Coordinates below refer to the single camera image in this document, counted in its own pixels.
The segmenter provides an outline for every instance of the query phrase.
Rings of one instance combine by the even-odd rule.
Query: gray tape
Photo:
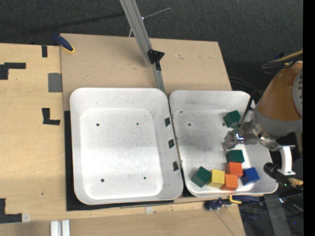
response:
[[[60,73],[48,74],[48,92],[63,92],[63,82]]]

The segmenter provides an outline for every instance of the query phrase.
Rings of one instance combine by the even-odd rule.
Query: dark floor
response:
[[[273,75],[261,65],[303,47],[303,0],[137,3],[143,17],[170,8],[145,19],[149,37],[217,41],[229,76],[251,84],[231,79],[234,90],[265,90]],[[128,36],[122,11],[118,0],[0,0],[0,43],[54,45],[52,34],[62,32]]]

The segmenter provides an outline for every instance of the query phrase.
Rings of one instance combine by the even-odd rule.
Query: cube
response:
[[[240,178],[243,175],[242,163],[229,162],[225,166],[225,174],[236,175]]]
[[[211,171],[211,177],[208,182],[208,186],[214,188],[221,188],[225,183],[225,172],[213,169]]]
[[[221,187],[222,191],[235,191],[238,188],[236,175],[225,174],[225,184]]]
[[[230,150],[226,154],[226,160],[228,163],[229,162],[244,163],[245,159],[244,159],[243,151],[240,149]]]
[[[207,171],[203,167],[200,167],[191,178],[191,181],[201,188],[208,183],[210,177],[211,172]]]
[[[241,120],[241,118],[242,117],[241,117],[240,113],[237,110],[235,110],[233,112],[227,113],[223,117],[223,120],[224,120],[227,127],[236,128],[238,126],[238,123]]]
[[[243,170],[243,176],[241,177],[243,185],[255,183],[259,179],[260,178],[255,167]]]

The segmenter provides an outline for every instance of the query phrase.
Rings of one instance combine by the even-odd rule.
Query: metal pole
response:
[[[153,67],[157,88],[165,92],[162,72],[157,69],[155,63],[151,64],[150,59],[148,57],[148,52],[152,50],[152,45],[147,30],[144,26],[136,1],[135,0],[119,1],[124,9],[125,15],[128,19],[129,25],[132,29],[137,44],[140,48],[145,64],[147,66],[151,65]]]

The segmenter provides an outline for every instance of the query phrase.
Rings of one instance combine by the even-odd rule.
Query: green wooden block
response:
[[[226,154],[226,160],[227,162],[236,162],[236,163],[244,163],[244,155],[243,152],[240,149],[230,150]]]
[[[233,112],[227,113],[224,117],[223,120],[226,124],[227,127],[229,128],[236,128],[238,125],[238,122],[241,120],[241,115],[240,113],[235,110]]]
[[[191,181],[197,184],[200,188],[206,185],[211,177],[211,172],[207,171],[205,168],[200,167],[198,171],[193,175]]]

